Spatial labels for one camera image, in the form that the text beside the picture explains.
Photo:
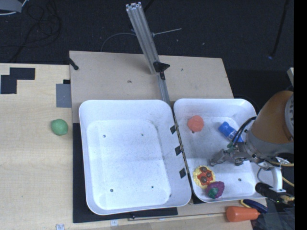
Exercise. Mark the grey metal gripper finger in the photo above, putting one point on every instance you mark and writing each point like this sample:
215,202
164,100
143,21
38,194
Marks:
218,157

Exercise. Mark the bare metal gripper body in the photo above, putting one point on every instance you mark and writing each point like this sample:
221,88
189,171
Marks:
241,155

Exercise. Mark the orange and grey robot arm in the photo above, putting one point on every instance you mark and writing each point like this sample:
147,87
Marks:
268,123

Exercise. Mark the white plastic tray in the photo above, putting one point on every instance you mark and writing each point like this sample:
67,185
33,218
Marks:
216,140
129,162

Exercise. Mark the yellow toy pizza slice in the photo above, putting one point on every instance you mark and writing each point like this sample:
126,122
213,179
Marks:
203,176

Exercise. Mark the blue and clear bottle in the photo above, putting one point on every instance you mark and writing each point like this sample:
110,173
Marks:
227,129

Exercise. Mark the purple toy grapes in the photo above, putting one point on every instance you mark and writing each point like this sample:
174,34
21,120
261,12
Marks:
216,189

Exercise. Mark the orange round toy fruit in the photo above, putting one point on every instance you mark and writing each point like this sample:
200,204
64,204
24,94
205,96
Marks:
195,123

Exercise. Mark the orange toy carrot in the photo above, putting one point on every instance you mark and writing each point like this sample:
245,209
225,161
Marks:
241,214

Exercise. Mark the brown flat board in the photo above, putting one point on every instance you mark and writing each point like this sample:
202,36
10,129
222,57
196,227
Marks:
115,80

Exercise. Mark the green round toy fruit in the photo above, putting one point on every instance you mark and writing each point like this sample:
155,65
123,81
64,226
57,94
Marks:
59,127

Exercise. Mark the black cylinder on white bracket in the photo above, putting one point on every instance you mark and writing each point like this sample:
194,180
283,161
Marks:
277,176

